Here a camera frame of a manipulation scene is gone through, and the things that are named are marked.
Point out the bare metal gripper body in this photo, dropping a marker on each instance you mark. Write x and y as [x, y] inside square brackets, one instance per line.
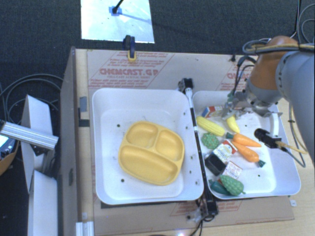
[248, 102]

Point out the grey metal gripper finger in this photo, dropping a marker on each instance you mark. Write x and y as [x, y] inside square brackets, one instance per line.
[226, 110]
[239, 112]

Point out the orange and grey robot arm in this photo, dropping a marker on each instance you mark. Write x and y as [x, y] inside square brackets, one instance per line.
[292, 72]

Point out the yellow banana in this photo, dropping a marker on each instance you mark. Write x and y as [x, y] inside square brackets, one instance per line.
[233, 125]

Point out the yellow corn cob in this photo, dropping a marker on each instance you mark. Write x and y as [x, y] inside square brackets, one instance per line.
[211, 126]

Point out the orange carrot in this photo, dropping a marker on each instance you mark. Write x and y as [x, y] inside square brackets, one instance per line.
[246, 140]
[248, 154]

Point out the small green grapes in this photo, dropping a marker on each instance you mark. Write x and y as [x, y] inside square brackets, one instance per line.
[210, 140]

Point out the thin black and white rod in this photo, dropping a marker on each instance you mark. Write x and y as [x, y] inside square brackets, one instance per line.
[197, 136]

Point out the white carton with red edge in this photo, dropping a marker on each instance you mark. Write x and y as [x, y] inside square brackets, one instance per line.
[224, 151]

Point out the black box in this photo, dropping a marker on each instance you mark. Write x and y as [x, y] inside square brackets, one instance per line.
[214, 165]

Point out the small white and red carton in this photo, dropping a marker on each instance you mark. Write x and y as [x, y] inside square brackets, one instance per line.
[232, 170]

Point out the large green grapes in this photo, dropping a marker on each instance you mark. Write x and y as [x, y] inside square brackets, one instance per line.
[232, 184]

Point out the white plastic tray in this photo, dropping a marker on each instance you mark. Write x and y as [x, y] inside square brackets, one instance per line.
[275, 176]
[147, 102]

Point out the dark green pepper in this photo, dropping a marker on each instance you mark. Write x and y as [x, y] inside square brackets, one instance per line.
[217, 187]

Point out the brown cardboard board red print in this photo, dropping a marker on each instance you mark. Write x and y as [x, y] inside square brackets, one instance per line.
[157, 67]

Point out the yellow divided plate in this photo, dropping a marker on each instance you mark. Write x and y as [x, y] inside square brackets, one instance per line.
[150, 156]

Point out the black cylinder on white bracket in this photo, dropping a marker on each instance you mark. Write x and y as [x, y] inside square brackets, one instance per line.
[267, 138]

